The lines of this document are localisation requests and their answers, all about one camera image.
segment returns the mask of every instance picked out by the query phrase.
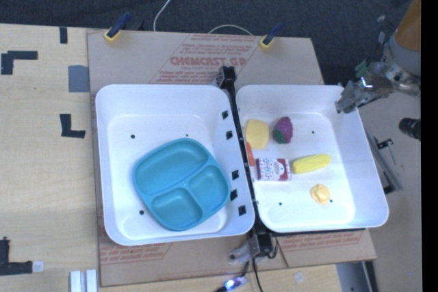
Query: orange object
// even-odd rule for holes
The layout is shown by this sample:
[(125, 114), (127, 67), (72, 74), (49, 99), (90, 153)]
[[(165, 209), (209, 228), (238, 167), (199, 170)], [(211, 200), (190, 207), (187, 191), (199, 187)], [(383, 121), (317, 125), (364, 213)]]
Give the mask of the orange object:
[(246, 154), (248, 155), (249, 165), (255, 165), (253, 150), (251, 150), (251, 145), (249, 144), (249, 142), (246, 142)]

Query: yellow sponge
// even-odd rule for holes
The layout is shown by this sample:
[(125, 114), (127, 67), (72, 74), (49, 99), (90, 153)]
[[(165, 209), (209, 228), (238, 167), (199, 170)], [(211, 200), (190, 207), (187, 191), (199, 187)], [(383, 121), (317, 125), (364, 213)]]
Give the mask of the yellow sponge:
[(262, 149), (269, 140), (269, 126), (263, 120), (249, 120), (246, 124), (245, 139), (251, 148)]
[(327, 166), (331, 162), (331, 157), (325, 153), (299, 158), (292, 163), (294, 173), (311, 172)]

